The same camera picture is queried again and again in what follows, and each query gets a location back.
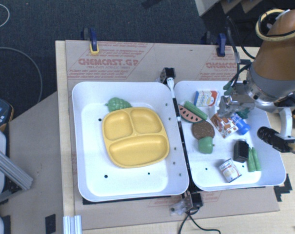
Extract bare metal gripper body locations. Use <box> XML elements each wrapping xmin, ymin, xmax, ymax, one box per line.
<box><xmin>231</xmin><ymin>81</ymin><xmax>285</xmax><ymax>113</ymax></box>

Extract brown and white carton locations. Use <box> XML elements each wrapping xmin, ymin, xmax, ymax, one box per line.
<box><xmin>210</xmin><ymin>113</ymin><xmax>239</xmax><ymax>139</ymax></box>

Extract dark green broccoli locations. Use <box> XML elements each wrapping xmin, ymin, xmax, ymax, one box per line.
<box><xmin>236</xmin><ymin>107</ymin><xmax>251</xmax><ymax>119</ymax></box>

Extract white and blue carton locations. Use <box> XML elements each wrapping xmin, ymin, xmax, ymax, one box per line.
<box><xmin>193</xmin><ymin>90</ymin><xmax>220</xmax><ymax>108</ymax></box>

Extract blue bottle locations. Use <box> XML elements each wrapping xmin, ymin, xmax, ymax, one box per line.
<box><xmin>231</xmin><ymin>113</ymin><xmax>251</xmax><ymax>136</ymax></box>

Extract brown round biscuit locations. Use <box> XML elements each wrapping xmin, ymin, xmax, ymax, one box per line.
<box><xmin>192</xmin><ymin>120</ymin><xmax>216</xmax><ymax>140</ymax></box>

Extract green bell pepper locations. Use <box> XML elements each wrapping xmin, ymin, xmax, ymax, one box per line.
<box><xmin>198</xmin><ymin>136</ymin><xmax>215</xmax><ymax>155</ymax></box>

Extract red watermelon slice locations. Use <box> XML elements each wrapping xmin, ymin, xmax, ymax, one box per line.
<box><xmin>178</xmin><ymin>104</ymin><xmax>204</xmax><ymax>124</ymax></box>

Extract black box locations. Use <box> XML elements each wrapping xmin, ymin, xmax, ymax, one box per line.
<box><xmin>233</xmin><ymin>139</ymin><xmax>250</xmax><ymax>163</ymax></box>

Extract thin black and white rod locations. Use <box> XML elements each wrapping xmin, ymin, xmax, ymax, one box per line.
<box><xmin>166</xmin><ymin>78</ymin><xmax>195</xmax><ymax>193</ymax></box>

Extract green asparagus bundle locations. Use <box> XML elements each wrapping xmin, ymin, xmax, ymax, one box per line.
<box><xmin>247</xmin><ymin>147</ymin><xmax>262</xmax><ymax>173</ymax></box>

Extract small white can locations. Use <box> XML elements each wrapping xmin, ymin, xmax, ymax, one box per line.
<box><xmin>218</xmin><ymin>158</ymin><xmax>242</xmax><ymax>183</ymax></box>

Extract white plastic tray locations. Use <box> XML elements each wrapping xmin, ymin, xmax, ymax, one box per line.
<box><xmin>71</xmin><ymin>81</ymin><xmax>190</xmax><ymax>202</ymax></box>
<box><xmin>173</xmin><ymin>80</ymin><xmax>287</xmax><ymax>192</ymax></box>

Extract brown cardboard board, red print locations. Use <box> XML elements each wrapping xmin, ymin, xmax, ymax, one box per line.
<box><xmin>65</xmin><ymin>39</ymin><xmax>281</xmax><ymax>230</ymax></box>

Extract yellow divided plate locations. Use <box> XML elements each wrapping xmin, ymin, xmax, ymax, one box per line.
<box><xmin>102</xmin><ymin>107</ymin><xmax>170</xmax><ymax>169</ymax></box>

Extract green grapes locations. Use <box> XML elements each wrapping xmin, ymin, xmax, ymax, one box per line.
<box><xmin>105</xmin><ymin>97</ymin><xmax>133</xmax><ymax>113</ymax></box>

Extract black cylinder on white bracket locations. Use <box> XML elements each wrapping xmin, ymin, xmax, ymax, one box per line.
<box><xmin>256</xmin><ymin>107</ymin><xmax>295</xmax><ymax>154</ymax></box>

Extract black block with thin wires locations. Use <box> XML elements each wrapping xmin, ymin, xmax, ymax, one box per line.
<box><xmin>159</xmin><ymin>67</ymin><xmax>176</xmax><ymax>84</ymax></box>
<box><xmin>170</xmin><ymin>191</ymin><xmax>204</xmax><ymax>215</ymax></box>

